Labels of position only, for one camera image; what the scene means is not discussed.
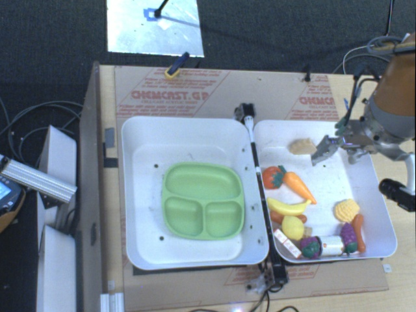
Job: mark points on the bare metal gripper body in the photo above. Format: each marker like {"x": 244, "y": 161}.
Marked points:
{"x": 360, "y": 138}

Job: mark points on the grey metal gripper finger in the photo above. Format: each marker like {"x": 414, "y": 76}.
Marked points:
{"x": 355, "y": 156}
{"x": 323, "y": 150}

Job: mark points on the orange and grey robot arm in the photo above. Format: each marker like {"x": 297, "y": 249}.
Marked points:
{"x": 395, "y": 86}

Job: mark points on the tan bread piece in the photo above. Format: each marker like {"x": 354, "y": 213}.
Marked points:
{"x": 302, "y": 147}

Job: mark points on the white plastic tray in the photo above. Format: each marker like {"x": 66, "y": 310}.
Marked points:
{"x": 146, "y": 187}
{"x": 328, "y": 177}

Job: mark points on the orange carrot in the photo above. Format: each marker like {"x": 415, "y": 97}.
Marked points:
{"x": 297, "y": 184}

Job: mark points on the yellow corn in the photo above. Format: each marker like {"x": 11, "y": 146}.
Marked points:
{"x": 346, "y": 210}

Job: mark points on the red strawberry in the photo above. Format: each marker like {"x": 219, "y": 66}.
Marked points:
{"x": 269, "y": 176}

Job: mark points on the yellow banana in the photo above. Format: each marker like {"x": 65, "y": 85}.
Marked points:
{"x": 287, "y": 207}

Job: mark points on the thin black and white rod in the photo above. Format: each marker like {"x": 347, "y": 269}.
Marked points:
{"x": 256, "y": 164}

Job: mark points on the orange sausage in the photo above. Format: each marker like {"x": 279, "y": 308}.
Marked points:
{"x": 275, "y": 216}
{"x": 359, "y": 231}

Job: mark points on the purple grapes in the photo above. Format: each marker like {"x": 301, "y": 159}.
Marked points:
{"x": 348, "y": 234}
{"x": 310, "y": 247}

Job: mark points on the yellow lemon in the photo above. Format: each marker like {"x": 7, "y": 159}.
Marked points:
{"x": 292, "y": 227}

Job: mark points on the white can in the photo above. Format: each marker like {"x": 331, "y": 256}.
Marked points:
{"x": 332, "y": 245}

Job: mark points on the red and white carton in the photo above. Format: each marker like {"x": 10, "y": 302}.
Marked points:
{"x": 286, "y": 243}

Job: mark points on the green divided plate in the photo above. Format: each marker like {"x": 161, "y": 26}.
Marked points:
{"x": 201, "y": 187}

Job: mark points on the brown cardboard board red print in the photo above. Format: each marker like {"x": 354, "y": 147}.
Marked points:
{"x": 195, "y": 93}

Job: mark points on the black cylinder on white bracket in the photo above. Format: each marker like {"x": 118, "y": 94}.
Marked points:
{"x": 395, "y": 188}

